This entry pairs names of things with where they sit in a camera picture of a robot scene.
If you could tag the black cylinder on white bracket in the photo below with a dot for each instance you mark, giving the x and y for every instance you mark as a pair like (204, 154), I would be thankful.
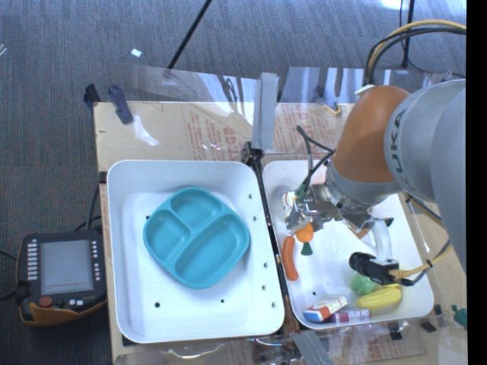
(371, 266)

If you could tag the orange and white carton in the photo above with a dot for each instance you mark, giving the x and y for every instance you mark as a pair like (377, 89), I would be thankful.
(323, 308)

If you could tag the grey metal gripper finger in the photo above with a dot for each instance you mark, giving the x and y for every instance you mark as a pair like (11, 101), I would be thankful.
(293, 219)
(312, 221)

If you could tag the white printed carton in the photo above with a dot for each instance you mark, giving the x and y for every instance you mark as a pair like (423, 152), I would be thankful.
(288, 200)

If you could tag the white plastic tray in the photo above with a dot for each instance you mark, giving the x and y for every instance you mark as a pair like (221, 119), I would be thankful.
(190, 314)
(335, 272)

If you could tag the red and white box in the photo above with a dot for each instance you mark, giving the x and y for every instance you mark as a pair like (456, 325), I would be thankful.
(354, 316)

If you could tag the blue divided plate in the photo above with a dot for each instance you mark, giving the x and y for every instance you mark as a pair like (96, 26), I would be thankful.
(198, 238)

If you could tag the yellow corn cob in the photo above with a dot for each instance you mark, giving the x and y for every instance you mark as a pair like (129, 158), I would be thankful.
(379, 299)

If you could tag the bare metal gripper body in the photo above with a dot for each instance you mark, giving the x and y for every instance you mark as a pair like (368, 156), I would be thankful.
(323, 204)

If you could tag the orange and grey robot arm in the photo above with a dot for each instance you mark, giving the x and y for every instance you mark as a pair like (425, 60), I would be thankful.
(418, 139)

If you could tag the orange sausage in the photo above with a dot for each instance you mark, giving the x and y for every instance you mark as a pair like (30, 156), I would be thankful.
(290, 257)

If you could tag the orange carrot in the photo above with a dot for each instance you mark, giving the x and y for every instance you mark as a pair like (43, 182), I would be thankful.
(305, 234)

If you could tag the green toy vegetable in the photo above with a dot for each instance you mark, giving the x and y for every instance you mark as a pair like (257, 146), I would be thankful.
(361, 284)

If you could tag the brown cardboard board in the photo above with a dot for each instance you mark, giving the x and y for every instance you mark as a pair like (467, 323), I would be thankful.
(171, 131)

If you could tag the black block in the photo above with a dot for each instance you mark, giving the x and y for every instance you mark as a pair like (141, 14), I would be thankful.
(251, 154)

